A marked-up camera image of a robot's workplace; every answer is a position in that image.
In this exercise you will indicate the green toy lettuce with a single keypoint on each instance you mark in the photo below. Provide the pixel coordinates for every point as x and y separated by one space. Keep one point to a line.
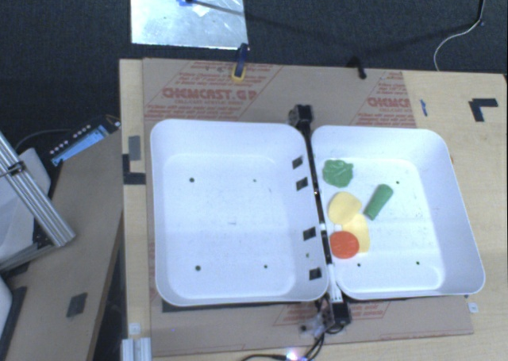
337 173

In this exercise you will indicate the white plastic tray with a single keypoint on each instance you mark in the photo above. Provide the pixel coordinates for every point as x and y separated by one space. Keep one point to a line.
226 212
416 232

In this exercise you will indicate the yellow toy oval piece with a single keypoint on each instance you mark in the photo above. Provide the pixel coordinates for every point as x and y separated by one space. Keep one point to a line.
360 234

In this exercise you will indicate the thin black and white rod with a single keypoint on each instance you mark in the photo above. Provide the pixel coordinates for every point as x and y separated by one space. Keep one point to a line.
316 193

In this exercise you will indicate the yellow toy round piece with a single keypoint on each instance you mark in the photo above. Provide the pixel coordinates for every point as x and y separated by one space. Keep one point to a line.
343 206

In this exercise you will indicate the orange toy round slice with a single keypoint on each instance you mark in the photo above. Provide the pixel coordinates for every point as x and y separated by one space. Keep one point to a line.
343 244

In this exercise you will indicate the green toy cylinder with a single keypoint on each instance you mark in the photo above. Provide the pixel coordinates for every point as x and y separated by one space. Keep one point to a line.
379 200

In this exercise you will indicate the brown cardboard board red print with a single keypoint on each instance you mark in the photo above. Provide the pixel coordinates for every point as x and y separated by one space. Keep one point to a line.
222 87

